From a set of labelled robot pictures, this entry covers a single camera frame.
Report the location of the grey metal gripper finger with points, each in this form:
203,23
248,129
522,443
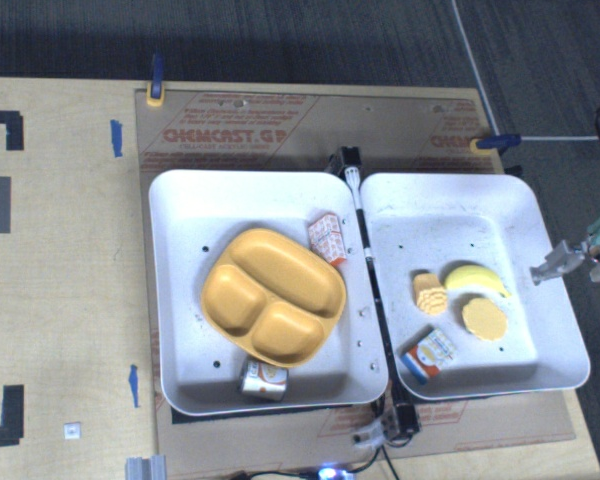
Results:
560,260

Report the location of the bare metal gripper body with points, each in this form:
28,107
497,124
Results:
597,254

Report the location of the white plastic tray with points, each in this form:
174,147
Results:
190,288
540,328

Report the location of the yellow banana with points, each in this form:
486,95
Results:
472,274

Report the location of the yellow round biscuit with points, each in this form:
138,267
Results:
485,319

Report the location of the yellow ridged corn piece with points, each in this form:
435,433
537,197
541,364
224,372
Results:
430,295

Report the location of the white blue and red carton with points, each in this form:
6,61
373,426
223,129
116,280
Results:
428,355

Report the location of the thin black and white rod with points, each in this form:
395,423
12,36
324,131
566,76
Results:
363,228

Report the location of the orange and white carton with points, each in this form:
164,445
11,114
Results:
327,238

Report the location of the orange divided plate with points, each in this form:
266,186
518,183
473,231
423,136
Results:
275,273

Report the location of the brown cardboard board red print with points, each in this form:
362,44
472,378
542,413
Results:
300,133

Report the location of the small silver and orange can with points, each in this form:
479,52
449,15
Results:
262,380

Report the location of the small white square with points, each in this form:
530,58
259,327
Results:
72,430

